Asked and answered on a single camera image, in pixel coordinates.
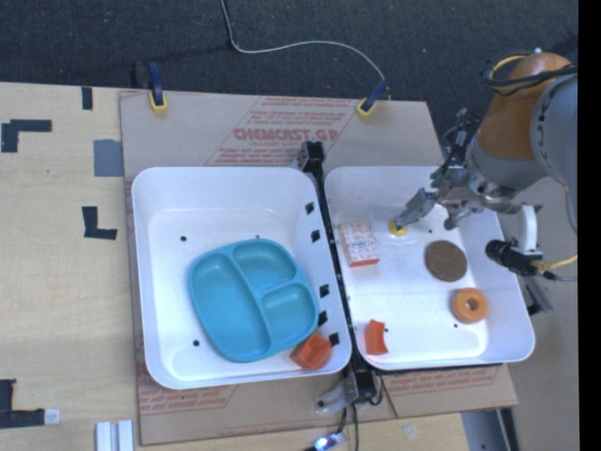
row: white cable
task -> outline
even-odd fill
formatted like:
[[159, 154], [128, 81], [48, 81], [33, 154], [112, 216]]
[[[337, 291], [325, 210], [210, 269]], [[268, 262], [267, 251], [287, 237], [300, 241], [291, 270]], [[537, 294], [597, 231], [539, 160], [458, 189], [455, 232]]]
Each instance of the white cable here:
[[338, 41], [306, 40], [306, 41], [299, 41], [296, 43], [289, 43], [287, 45], [282, 45], [280, 47], [273, 47], [273, 48], [269, 48], [269, 49], [245, 50], [245, 49], [239, 47], [237, 45], [237, 43], [234, 41], [234, 31], [232, 30], [232, 24], [229, 20], [229, 15], [227, 13], [227, 8], [225, 6], [225, 0], [219, 0], [219, 1], [221, 2], [221, 5], [222, 5], [222, 12], [223, 12], [223, 17], [225, 18], [225, 25], [227, 26], [227, 34], [229, 36], [229, 41], [232, 44], [232, 46], [234, 47], [234, 49], [237, 50], [238, 52], [240, 52], [241, 54], [266, 54], [269, 52], [278, 52], [280, 50], [291, 49], [293, 47], [300, 47], [301, 45], [333, 45], [336, 47], [342, 47], [344, 49], [350, 50], [351, 52], [354, 52], [355, 54], [358, 54], [378, 73], [379, 77], [382, 80], [386, 80], [386, 77], [384, 76], [384, 73], [382, 72], [382, 70], [379, 69], [379, 67], [374, 63], [374, 61], [371, 58], [369, 58], [361, 50], [356, 49], [355, 47], [351, 47], [350, 45], [347, 45], [345, 43], [338, 42]]

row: donut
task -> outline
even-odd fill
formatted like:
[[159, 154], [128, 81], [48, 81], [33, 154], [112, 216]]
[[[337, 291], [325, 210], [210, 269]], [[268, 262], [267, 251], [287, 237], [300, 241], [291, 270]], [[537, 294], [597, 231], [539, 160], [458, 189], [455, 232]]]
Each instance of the donut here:
[[451, 309], [458, 320], [472, 324], [486, 317], [488, 301], [477, 288], [462, 288], [453, 296]]
[[453, 282], [465, 275], [468, 260], [452, 242], [433, 241], [425, 249], [425, 267], [441, 281]]

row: cardboard sheet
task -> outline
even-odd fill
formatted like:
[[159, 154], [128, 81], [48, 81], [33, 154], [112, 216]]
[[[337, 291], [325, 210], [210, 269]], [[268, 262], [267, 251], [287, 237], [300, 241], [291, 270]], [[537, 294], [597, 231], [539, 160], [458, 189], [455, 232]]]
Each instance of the cardboard sheet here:
[[[324, 170], [341, 165], [436, 165], [439, 144], [423, 102], [379, 101], [369, 117], [357, 101], [168, 92], [153, 112], [147, 91], [120, 94], [131, 291], [142, 444], [335, 426], [316, 396], [337, 375], [173, 391], [147, 373], [141, 332], [131, 184], [153, 166], [290, 165], [301, 144], [321, 140]], [[384, 378], [388, 395], [360, 409], [362, 421], [516, 404], [504, 365], [416, 371]]]

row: blue divided plate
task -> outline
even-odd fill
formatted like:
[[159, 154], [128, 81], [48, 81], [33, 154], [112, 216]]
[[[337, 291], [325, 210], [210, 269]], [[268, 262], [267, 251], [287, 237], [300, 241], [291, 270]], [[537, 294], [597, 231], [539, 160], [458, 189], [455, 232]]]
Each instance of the blue divided plate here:
[[188, 287], [213, 347], [250, 363], [292, 348], [317, 326], [315, 294], [294, 258], [275, 241], [235, 242], [200, 256]]

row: yellow object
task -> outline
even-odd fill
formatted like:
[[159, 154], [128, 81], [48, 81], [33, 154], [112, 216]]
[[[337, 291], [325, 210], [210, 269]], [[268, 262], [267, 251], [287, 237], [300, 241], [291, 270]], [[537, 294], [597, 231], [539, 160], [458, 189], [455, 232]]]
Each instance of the yellow object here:
[[157, 103], [154, 101], [154, 97], [152, 96], [152, 92], [148, 92], [148, 96], [150, 97], [150, 106], [152, 107], [153, 111], [162, 112], [167, 108], [167, 97], [164, 93], [162, 94], [162, 105], [157, 105]]
[[369, 110], [367, 110], [367, 111], [363, 110], [361, 108], [361, 106], [365, 103], [366, 100], [367, 100], [367, 98], [363, 99], [357, 105], [357, 114], [359, 114], [361, 117], [368, 117], [374, 111], [374, 108], [376, 107], [376, 104], [374, 103], [371, 107], [369, 107]]
[[571, 256], [567, 259], [556, 260], [555, 262], [549, 262], [546, 260], [535, 260], [532, 262], [532, 264], [534, 266], [536, 266], [536, 269], [539, 272], [548, 272], [548, 271], [554, 271], [558, 267], [566, 266], [568, 264], [571, 264], [572, 262], [576, 262], [577, 260], [578, 260], [578, 254], [574, 254], [573, 256]]
[[407, 226], [403, 225], [401, 228], [397, 228], [394, 221], [390, 221], [388, 223], [388, 230], [390, 230], [391, 234], [393, 234], [394, 236], [400, 237], [400, 236], [404, 236], [405, 234], [407, 234]]

